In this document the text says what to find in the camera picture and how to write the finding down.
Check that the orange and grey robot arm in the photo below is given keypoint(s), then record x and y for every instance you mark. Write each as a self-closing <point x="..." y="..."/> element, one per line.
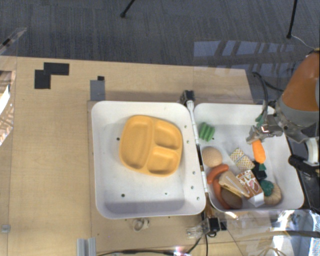
<point x="301" y="92"/>

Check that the beige round bread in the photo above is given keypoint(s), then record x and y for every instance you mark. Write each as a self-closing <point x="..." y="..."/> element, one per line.
<point x="211" y="156"/>

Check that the brown and white carton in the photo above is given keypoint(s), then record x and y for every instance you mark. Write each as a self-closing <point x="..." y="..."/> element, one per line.
<point x="251" y="185"/>

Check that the beige ridged doughnut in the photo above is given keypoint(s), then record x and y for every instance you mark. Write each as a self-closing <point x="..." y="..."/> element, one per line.
<point x="274" y="197"/>

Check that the green broccoli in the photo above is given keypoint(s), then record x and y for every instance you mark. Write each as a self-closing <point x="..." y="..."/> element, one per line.
<point x="267" y="187"/>

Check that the black angular toy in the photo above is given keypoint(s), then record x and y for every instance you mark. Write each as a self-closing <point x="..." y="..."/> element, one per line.
<point x="259" y="173"/>

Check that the green ribbed toy vegetable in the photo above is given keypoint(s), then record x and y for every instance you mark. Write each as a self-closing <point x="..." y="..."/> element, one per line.
<point x="206" y="131"/>

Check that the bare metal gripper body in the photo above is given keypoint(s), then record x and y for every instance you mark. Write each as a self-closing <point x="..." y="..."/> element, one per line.
<point x="271" y="127"/>

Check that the beige sandwich slice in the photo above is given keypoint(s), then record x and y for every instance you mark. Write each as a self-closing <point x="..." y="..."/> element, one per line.
<point x="231" y="183"/>

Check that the orange carrot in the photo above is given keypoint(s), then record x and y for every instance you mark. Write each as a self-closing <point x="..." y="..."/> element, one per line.
<point x="259" y="151"/>

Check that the orange divided plate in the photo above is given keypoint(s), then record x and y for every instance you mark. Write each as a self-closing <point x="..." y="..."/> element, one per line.
<point x="136" y="142"/>

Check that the white plastic tray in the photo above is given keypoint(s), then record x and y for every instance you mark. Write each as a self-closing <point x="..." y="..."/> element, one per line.
<point x="282" y="175"/>
<point x="110" y="160"/>

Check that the beige looped band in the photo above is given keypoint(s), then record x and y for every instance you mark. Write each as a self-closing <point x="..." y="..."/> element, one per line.
<point x="140" y="224"/>

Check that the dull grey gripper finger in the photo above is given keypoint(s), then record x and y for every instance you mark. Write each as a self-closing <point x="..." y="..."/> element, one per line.
<point x="251" y="136"/>
<point x="261" y="136"/>

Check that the orange sausage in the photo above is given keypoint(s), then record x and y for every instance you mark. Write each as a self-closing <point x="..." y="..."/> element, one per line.
<point x="215" y="173"/>
<point x="218" y="193"/>

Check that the yellow patterned packet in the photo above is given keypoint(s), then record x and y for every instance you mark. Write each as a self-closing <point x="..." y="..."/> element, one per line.
<point x="242" y="159"/>

